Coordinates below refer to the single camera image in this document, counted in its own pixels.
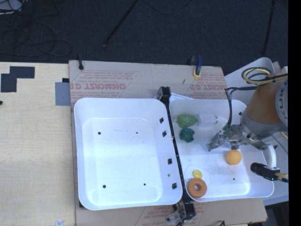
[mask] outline white tray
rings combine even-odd
[[[179,202],[181,179],[162,102],[83,98],[74,118],[79,200],[85,208]]]
[[[240,112],[246,105],[238,100],[232,100],[232,124],[240,123]],[[268,197],[274,192],[274,183],[251,172],[253,162],[266,165],[262,151],[252,145],[241,145],[239,151],[242,161],[237,165],[229,165],[226,153],[231,149],[228,142],[208,151],[207,144],[229,118],[229,103],[227,100],[175,100],[170,104],[175,139],[181,160],[185,184],[193,178],[193,170],[199,170],[206,182],[207,192],[200,198],[193,198],[198,202],[209,202],[239,198]],[[182,128],[176,122],[182,113],[198,116],[198,114],[214,114],[218,118],[215,125],[200,127],[196,123],[189,127],[195,131],[194,140],[186,142],[180,139]]]

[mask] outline light wood surface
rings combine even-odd
[[[17,92],[0,93],[0,225],[75,225],[70,106],[55,105],[55,82],[68,64],[34,66]]]

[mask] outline blue and yellow clamp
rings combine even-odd
[[[203,65],[203,59],[201,56],[198,57],[197,67],[193,70],[193,77],[198,79],[201,77],[201,67]]]

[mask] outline brown donut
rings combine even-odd
[[[207,185],[204,180],[193,178],[187,185],[187,191],[193,198],[200,198],[207,192]]]

